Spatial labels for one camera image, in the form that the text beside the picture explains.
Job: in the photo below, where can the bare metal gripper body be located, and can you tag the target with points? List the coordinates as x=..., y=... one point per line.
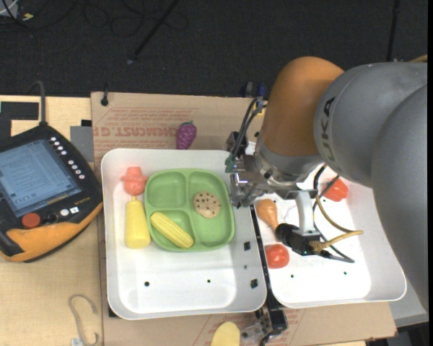
x=250, y=177

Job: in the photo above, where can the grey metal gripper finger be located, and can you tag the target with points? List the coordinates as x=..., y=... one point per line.
x=239, y=199
x=253, y=197

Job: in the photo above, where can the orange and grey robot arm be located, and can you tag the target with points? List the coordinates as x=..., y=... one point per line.
x=382, y=121

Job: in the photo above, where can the brown chicken drumstick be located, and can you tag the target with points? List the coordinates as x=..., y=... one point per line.
x=267, y=209

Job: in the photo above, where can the brown chocolate chip biscuit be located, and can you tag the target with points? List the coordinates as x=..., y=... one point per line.
x=206, y=204

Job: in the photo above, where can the red tomato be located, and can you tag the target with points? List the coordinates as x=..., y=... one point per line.
x=276, y=256

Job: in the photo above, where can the green divided plate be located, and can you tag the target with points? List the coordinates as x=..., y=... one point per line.
x=173, y=189

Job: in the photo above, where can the yellow corn cob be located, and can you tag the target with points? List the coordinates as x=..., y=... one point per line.
x=171, y=230

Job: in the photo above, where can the purple grapes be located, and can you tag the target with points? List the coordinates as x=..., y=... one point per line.
x=186, y=135

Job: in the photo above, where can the orange-red pepper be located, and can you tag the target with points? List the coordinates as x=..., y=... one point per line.
x=337, y=190

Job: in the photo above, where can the white plastic tray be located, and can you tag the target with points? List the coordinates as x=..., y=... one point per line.
x=184, y=283
x=328, y=283

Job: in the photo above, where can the yellow mustard bottle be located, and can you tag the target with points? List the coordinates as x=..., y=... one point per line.
x=137, y=225

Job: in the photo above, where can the pink-orange toy figure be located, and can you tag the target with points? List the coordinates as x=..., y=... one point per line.
x=134, y=180

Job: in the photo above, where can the brown cardboard board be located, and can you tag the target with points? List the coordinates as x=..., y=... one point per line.
x=148, y=121

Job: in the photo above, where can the yellow rounded toy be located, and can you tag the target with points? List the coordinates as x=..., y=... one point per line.
x=225, y=334

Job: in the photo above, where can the black cylinder on white bracket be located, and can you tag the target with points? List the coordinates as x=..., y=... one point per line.
x=304, y=207

